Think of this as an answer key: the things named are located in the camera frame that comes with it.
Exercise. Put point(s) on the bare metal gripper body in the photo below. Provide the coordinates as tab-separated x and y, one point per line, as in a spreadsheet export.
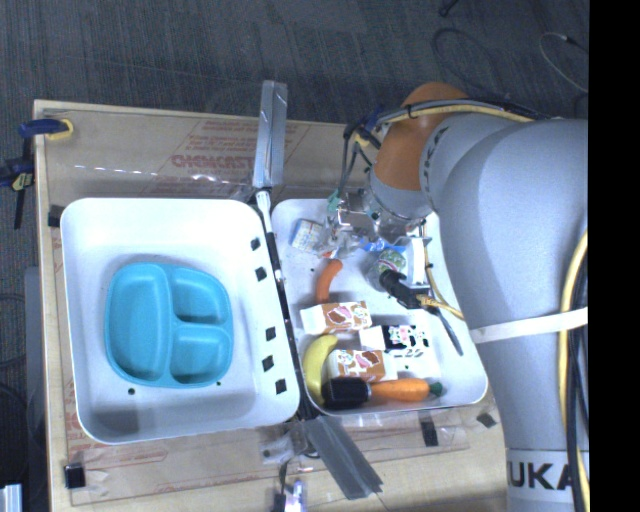
361	210

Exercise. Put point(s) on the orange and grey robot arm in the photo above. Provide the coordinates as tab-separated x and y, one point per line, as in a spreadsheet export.
500	225

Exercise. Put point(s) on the green and white packet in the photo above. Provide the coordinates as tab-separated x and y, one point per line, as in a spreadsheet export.
390	261

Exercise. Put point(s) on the small blue and white carton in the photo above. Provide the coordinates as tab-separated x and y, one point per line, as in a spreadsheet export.
306	236

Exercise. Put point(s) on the orange sausage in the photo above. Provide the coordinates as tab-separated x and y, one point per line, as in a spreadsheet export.
327	282

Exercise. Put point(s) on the brown and white carton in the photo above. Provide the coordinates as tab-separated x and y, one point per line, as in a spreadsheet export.
361	365
336	318

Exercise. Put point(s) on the black and white cow carton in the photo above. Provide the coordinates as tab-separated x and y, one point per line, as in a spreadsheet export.
400	339

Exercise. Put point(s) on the yellow banana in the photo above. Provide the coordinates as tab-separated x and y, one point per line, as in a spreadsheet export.
314	365

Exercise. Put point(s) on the orange carrot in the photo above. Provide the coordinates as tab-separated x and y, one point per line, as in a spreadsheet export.
402	390

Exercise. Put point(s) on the white plastic tray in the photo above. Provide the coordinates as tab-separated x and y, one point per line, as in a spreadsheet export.
165	225
450	380

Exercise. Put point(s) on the blue divided plate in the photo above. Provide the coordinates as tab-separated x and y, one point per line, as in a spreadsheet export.
140	325

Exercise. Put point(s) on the brown cardboard board red print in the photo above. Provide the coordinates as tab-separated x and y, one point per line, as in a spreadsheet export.
150	465

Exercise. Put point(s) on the black cylinder on white bracket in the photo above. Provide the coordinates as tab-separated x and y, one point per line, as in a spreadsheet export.
395	284

